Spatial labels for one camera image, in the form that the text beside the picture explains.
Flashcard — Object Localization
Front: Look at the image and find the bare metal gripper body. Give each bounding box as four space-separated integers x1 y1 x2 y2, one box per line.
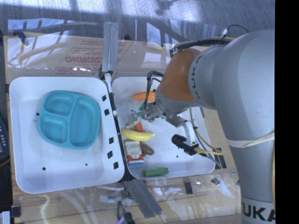
140 101 169 122

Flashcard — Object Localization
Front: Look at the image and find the yellow banana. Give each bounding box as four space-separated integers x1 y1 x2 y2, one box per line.
121 128 156 142

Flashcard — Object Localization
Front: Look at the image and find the white and orange carton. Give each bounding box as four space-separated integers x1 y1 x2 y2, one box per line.
124 140 145 166

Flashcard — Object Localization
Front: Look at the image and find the white plastic tray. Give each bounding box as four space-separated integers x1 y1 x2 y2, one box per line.
8 76 125 194
111 76 216 181

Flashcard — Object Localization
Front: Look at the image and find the orange carrot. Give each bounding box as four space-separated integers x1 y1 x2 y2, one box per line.
131 91 156 103

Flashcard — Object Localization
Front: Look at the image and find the blue divided plate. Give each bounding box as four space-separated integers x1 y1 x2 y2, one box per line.
38 90 102 150

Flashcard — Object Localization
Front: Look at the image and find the brown cardboard board red print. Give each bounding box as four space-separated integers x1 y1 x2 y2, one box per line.
3 35 242 224

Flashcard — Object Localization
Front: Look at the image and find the green pea pod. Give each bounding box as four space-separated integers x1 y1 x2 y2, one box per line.
142 167 170 178

